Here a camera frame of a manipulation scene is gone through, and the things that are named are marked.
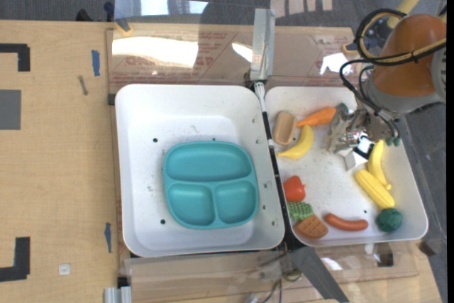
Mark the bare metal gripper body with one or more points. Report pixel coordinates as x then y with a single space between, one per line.
367 124

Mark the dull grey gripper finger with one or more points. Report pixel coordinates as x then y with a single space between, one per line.
336 131
347 142

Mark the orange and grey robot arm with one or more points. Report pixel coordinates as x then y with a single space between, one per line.
408 60

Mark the orange carrot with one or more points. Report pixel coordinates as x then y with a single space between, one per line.
317 117

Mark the yellow banana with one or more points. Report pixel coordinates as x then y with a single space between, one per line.
376 161
303 145

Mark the white plastic tray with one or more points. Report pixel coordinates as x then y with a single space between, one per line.
142 188
333 181

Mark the tan bread slice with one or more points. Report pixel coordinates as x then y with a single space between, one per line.
283 129

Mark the yellow corn cob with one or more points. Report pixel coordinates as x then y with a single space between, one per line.
374 188

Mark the red pepper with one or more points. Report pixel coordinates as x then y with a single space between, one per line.
294 188

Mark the red sausage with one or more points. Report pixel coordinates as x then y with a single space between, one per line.
345 223

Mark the green broccoli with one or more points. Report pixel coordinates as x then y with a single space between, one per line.
389 220

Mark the orange waffle biscuit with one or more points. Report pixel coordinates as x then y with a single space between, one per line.
312 227

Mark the blue divided plate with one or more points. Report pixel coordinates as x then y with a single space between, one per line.
209 184

